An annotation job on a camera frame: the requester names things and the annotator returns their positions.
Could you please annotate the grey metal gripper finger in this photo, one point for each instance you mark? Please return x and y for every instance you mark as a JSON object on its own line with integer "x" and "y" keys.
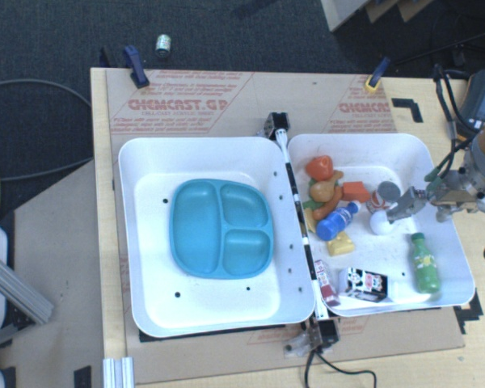
{"x": 406, "y": 204}

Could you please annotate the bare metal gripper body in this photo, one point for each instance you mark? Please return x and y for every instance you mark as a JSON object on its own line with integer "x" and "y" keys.
{"x": 465, "y": 194}

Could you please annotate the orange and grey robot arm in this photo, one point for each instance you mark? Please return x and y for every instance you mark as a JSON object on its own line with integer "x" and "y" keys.
{"x": 482, "y": 152}

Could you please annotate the red and white can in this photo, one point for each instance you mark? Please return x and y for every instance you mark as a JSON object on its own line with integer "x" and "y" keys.
{"x": 382, "y": 196}

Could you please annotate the white egg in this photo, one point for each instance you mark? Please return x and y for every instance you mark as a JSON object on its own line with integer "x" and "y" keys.
{"x": 380, "y": 224}

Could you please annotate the white plastic tray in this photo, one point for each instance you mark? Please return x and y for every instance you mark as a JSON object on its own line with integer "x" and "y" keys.
{"x": 392, "y": 253}
{"x": 153, "y": 237}

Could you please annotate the orange carton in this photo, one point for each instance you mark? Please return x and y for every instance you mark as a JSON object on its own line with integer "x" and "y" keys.
{"x": 355, "y": 191}

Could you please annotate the green plastic bottle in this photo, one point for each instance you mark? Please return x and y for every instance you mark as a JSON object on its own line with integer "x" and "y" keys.
{"x": 425, "y": 265}

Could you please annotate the blue plastic bottle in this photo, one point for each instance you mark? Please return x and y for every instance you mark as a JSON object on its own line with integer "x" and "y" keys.
{"x": 333, "y": 222}

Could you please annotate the yellow toy cheese wedge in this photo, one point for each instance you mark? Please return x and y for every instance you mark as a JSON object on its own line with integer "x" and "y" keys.
{"x": 340, "y": 245}

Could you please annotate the orange-brown toy sausage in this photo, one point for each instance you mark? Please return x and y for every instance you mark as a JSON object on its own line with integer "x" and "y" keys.
{"x": 327, "y": 207}

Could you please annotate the brown toy chicken drumstick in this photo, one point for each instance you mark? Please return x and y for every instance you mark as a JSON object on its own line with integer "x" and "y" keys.
{"x": 321, "y": 190}

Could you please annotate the black and white carton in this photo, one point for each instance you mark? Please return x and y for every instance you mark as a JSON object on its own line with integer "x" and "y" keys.
{"x": 365, "y": 283}

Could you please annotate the orange toy pepper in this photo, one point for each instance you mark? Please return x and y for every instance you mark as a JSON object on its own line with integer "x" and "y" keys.
{"x": 319, "y": 166}

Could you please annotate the green toy vegetable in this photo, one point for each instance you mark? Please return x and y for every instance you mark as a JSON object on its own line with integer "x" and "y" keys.
{"x": 309, "y": 205}

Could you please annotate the yellow toy food piece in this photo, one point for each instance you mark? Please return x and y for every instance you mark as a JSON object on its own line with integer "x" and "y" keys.
{"x": 310, "y": 220}

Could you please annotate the red and white carton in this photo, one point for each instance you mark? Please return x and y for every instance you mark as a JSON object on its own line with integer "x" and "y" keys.
{"x": 326, "y": 283}

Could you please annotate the thin black and white rod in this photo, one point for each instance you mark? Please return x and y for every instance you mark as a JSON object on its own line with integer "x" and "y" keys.
{"x": 289, "y": 172}

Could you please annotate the blue divided plate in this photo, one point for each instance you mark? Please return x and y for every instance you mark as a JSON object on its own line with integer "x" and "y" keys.
{"x": 198, "y": 224}

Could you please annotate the brown cardboard board red print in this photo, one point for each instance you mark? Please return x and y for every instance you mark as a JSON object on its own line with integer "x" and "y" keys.
{"x": 226, "y": 95}

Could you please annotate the small green can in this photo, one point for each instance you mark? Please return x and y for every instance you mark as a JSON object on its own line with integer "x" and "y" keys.
{"x": 163, "y": 46}

